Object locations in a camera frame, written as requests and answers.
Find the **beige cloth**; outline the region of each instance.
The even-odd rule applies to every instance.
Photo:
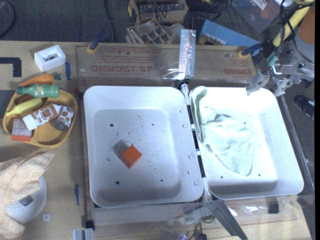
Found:
[[[40,189],[39,177],[54,155],[52,151],[38,152],[0,163],[0,234],[6,239],[17,238],[25,230],[8,215],[6,207]]]

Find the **wooden bowl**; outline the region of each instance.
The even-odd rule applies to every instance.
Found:
[[[11,111],[15,107],[16,101],[21,97],[22,95],[14,93],[8,107],[6,108],[6,112]],[[73,95],[71,95],[69,92],[60,89],[58,98],[52,98],[52,97],[46,98],[44,99],[44,103],[42,106],[46,106],[51,103],[68,106],[74,110],[74,115],[73,115],[70,128],[67,131],[60,131],[54,128],[52,124],[54,122],[54,119],[53,119],[52,121],[34,129],[32,131],[31,141],[24,141],[24,143],[38,146],[38,147],[55,148],[66,141],[75,124],[75,120],[78,112],[78,102],[76,98]],[[6,114],[4,114],[3,121],[2,121],[4,131],[8,135],[11,135],[14,119],[16,118],[22,119],[24,116],[30,114],[31,112],[32,111],[27,111],[22,114],[11,114],[9,116],[6,116]]]

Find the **white box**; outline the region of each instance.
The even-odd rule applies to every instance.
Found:
[[[41,70],[45,72],[66,63],[66,55],[59,45],[49,47],[34,54],[34,61]]]

